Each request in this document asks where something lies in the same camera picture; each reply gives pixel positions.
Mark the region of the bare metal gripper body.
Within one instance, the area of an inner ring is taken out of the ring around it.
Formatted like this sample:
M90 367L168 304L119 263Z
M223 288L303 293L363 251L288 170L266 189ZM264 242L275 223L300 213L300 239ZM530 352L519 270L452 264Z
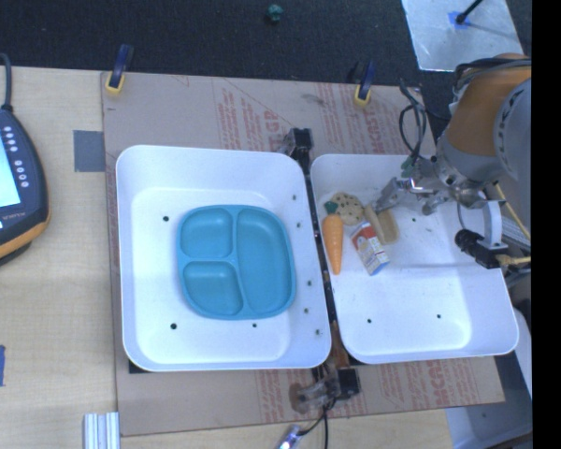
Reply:
M406 191L423 200L423 215L434 213L439 205L450 201L466 209L479 209L486 200L483 183L468 179L452 167L417 165L403 169L401 177Z

